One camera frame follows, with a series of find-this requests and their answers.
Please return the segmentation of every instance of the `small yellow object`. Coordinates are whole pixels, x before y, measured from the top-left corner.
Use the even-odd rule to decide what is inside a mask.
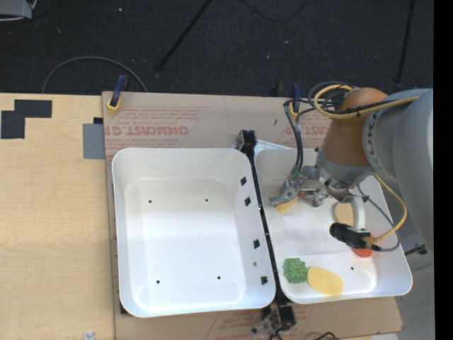
[[[306,281],[315,291],[327,296],[337,295],[343,289],[343,279],[324,268],[309,267]]]
[[[112,103],[112,98],[113,98],[113,96],[111,96],[110,99],[107,101],[107,108],[110,111],[117,111],[121,104],[121,96],[118,98],[118,102],[116,103],[116,106],[110,105]]]
[[[297,115],[298,115],[299,112],[300,112],[300,109],[299,109],[299,112],[294,112],[294,105],[292,104],[292,102],[289,102],[288,108],[289,108],[289,114],[290,114],[293,118],[296,118]]]
[[[287,201],[286,203],[277,204],[275,206],[275,209],[277,209],[280,214],[283,214],[283,212],[285,212],[291,205],[296,203],[298,198],[299,197],[296,195],[293,199],[291,199],[290,201]]]
[[[333,218],[336,222],[350,225],[354,225],[354,214],[352,212],[352,206],[349,203],[336,203],[333,207]]]

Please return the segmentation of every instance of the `gray tape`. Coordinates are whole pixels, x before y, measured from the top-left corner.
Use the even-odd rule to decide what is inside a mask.
[[[104,125],[84,123],[84,159],[105,159]]]

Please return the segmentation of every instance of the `black cable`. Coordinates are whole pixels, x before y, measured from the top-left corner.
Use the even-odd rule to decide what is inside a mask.
[[[298,13],[300,13],[304,9],[306,3],[308,2],[308,0],[305,0],[304,3],[302,4],[302,6],[295,13],[293,13],[292,15],[290,15],[290,16],[288,16],[286,18],[275,19],[275,18],[270,18],[270,17],[266,16],[264,13],[261,13],[261,11],[259,11],[255,6],[251,5],[250,3],[248,3],[245,0],[237,0],[237,1],[241,2],[242,4],[247,5],[249,8],[251,8],[253,11],[255,11],[259,16],[263,17],[264,19],[268,19],[270,21],[276,21],[276,22],[285,21],[285,20],[289,20],[291,18],[294,18]]]
[[[270,335],[269,340],[272,340],[272,339],[283,340],[282,337],[280,336],[278,330],[274,334]]]
[[[327,107],[330,106],[330,107],[333,107],[334,110],[336,111],[339,107],[339,105],[344,101],[345,99],[345,92],[343,91],[344,89],[339,86],[338,88],[336,89],[333,89],[332,91],[329,91],[329,92],[326,92],[327,93],[327,97],[325,97],[324,101],[323,101],[323,104],[322,104],[322,109],[324,109],[325,111],[328,111]]]
[[[332,336],[333,337],[333,340],[340,340],[338,337],[336,337],[334,334],[332,334],[330,331],[326,332],[325,334],[322,334],[320,337],[317,337],[316,339],[314,340],[321,340],[321,339],[324,339],[326,336]]]
[[[45,79],[44,81],[44,85],[42,86],[42,93],[45,92],[45,89],[46,89],[46,86],[47,86],[47,83],[49,82],[49,79],[50,77],[61,67],[63,67],[64,65],[66,64],[69,64],[69,63],[72,63],[72,62],[75,62],[75,61],[78,61],[78,60],[103,60],[105,62],[109,62],[109,63],[112,63],[112,64],[115,64],[119,67],[122,67],[123,69],[127,70],[139,83],[140,83],[140,86],[142,86],[143,90],[145,92],[148,91],[148,89],[146,88],[146,86],[143,84],[142,80],[132,71],[130,70],[129,68],[127,68],[125,65],[123,65],[122,63],[119,63],[113,59],[109,59],[109,58],[104,58],[104,57],[96,57],[96,56],[86,56],[86,57],[77,57],[77,58],[73,58],[73,59],[69,59],[67,60],[66,62],[63,62],[61,64],[58,64],[48,75],[47,75],[47,78]]]
[[[296,129],[294,123],[292,122],[292,119],[291,119],[291,115],[289,114],[289,108],[288,108],[288,105],[291,103],[291,102],[302,102],[302,98],[298,98],[298,99],[290,99],[288,101],[286,101],[285,103],[283,103],[283,109],[285,110],[285,114],[288,118],[288,121],[289,121],[289,125],[291,126],[291,129],[292,129],[292,132],[294,133],[294,137],[296,139],[296,148],[297,148],[297,158],[296,158],[296,164],[297,167],[299,167],[299,163],[301,162],[301,155],[302,155],[302,139],[301,139],[301,136],[300,136],[300,131],[298,129]]]
[[[314,111],[314,110],[315,110],[315,108],[307,108],[306,110],[303,110],[302,112],[299,112],[299,114],[296,116],[296,125],[297,125],[297,127],[300,127],[300,125],[299,125],[300,116],[302,116],[304,113],[307,113],[307,112],[310,112],[310,111]],[[301,171],[302,170],[303,163],[304,163],[304,147],[303,147],[302,136],[301,136],[301,154],[300,154],[300,160],[299,160],[299,163],[298,163],[298,166],[297,166],[297,171]]]
[[[17,38],[16,40],[14,40],[10,45],[7,45],[6,47],[1,48],[1,49],[0,49],[0,53],[1,53],[1,52],[4,52],[5,50],[8,50],[9,48],[11,48],[11,47],[13,47],[14,45],[16,45],[17,43],[19,43],[19,42],[22,40],[22,38],[25,36],[25,33],[28,32],[28,29],[29,29],[29,28],[30,28],[29,26],[26,27],[26,28],[23,30],[23,32],[21,33],[21,35],[19,36],[19,38]]]

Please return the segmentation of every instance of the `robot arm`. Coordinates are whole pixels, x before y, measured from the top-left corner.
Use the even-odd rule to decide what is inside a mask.
[[[286,180],[280,194],[271,198],[273,205],[293,198],[295,189],[310,193],[314,206],[327,196],[351,202],[354,195],[349,190],[374,175],[401,192],[420,235],[434,249],[433,90],[387,96],[377,89],[354,89],[339,107],[340,112],[348,110],[347,115],[331,114],[333,120],[317,150],[316,166],[303,166],[296,180]],[[344,234],[351,233],[340,229],[332,227],[331,234],[348,243]]]

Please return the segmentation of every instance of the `orange object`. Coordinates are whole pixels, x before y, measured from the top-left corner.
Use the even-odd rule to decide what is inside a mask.
[[[373,250],[370,248],[352,248],[354,253],[358,254],[361,257],[368,258],[373,254]]]

